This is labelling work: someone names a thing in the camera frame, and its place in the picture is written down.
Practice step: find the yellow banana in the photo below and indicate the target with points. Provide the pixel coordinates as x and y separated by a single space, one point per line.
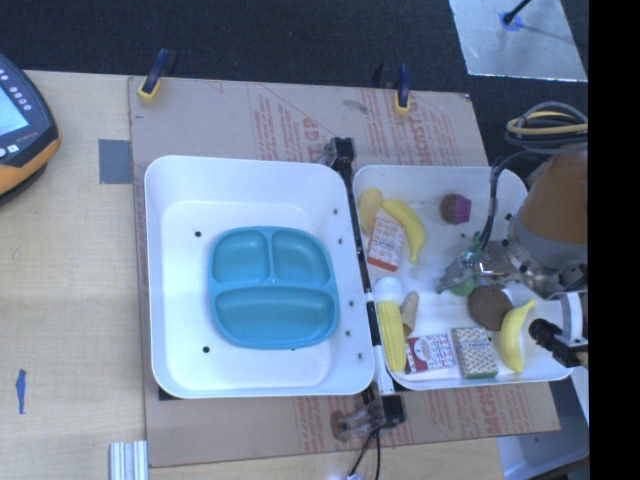
512 338
412 228

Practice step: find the white ball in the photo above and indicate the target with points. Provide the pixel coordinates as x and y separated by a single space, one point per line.
388 288

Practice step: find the green and yellow carton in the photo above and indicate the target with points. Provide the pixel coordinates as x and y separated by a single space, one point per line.
475 353

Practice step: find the white plastic tray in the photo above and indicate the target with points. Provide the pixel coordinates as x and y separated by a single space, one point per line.
185 288
430 273

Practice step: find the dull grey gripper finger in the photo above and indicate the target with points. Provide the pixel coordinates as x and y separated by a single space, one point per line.
464 260
450 279

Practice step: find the tan waffle cone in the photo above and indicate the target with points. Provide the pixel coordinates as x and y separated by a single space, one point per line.
410 313

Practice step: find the green round thing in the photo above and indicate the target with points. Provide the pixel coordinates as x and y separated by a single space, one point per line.
462 288

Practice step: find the brown round biscuit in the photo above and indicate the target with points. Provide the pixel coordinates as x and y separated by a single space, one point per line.
487 308

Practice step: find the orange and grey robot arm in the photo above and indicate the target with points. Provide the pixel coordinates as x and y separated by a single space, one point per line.
555 203

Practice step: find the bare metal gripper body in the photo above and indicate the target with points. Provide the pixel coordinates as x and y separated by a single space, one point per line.
520 263

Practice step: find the red and white packet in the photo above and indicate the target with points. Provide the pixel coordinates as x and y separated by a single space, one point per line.
430 353

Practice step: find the thin black and white rod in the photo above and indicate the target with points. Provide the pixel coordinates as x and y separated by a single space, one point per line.
361 253

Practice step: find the orange and white carton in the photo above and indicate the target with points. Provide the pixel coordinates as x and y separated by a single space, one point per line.
385 245

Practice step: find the yellow lemon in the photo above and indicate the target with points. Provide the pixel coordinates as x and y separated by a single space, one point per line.
369 208

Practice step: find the yellow corn cob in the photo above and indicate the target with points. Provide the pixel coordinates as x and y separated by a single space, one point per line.
391 335

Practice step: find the brown cardboard board red print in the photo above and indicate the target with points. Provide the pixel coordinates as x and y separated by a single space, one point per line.
225 118

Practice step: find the black cylinder on white bracket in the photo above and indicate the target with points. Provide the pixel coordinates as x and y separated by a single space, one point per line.
552 340

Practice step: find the blue divided plate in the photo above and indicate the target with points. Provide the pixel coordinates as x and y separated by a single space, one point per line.
272 313

